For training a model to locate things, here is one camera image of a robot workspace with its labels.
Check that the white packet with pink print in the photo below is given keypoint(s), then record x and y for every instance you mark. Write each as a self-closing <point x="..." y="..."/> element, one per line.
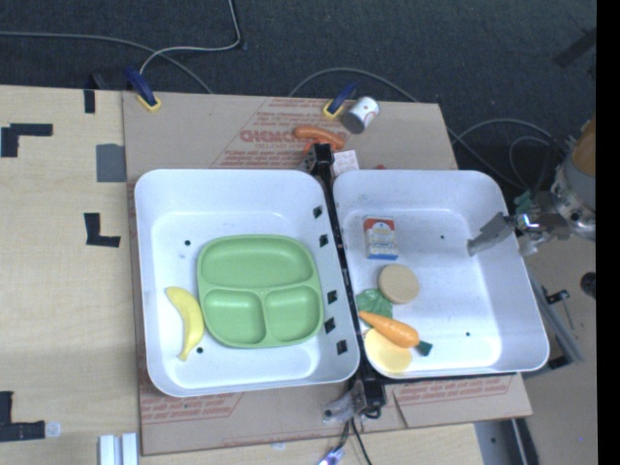
<point x="346" y="161"/>

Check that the yellow banana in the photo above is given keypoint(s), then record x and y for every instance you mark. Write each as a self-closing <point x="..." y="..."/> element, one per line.
<point x="191" y="318"/>

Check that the orange carrot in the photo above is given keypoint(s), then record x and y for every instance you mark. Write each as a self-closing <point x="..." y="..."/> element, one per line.
<point x="392" y="330"/>

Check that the white can with red print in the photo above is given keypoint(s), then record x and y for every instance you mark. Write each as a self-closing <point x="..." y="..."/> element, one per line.
<point x="362" y="113"/>

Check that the pale yellow round disc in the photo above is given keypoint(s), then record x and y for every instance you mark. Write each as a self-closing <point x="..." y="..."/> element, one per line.
<point x="387" y="357"/>

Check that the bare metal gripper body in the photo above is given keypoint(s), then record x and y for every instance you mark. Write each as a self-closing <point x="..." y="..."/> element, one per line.
<point x="552" y="226"/>

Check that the white plastic tray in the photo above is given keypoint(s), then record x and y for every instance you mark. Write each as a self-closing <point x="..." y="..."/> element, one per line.
<point x="460" y="298"/>
<point x="232" y="201"/>

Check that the orange sausage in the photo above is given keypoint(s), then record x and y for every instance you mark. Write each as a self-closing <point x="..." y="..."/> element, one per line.
<point x="317" y="134"/>

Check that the green divided plate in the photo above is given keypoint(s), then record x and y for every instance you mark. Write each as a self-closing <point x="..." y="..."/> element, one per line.
<point x="259" y="288"/>

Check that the tan round biscuit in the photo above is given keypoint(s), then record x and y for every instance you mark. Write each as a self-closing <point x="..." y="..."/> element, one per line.
<point x="398" y="284"/>

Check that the red, white and blue carton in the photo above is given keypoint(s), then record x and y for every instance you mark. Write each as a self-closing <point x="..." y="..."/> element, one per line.
<point x="381" y="238"/>

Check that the black cylinder on white bracket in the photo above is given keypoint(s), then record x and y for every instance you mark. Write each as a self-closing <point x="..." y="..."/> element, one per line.
<point x="589" y="285"/>

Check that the brown cardboard board, red print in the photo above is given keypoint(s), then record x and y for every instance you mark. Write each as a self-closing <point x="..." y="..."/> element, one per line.
<point x="194" y="129"/>

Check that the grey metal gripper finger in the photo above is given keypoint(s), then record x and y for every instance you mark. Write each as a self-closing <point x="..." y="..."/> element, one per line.
<point x="491" y="235"/>

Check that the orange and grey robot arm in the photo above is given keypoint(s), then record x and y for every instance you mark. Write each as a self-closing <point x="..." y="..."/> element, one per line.
<point x="583" y="172"/>

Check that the green lettuce leaf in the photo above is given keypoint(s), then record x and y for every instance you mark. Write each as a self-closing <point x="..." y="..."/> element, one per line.
<point x="370" y="300"/>

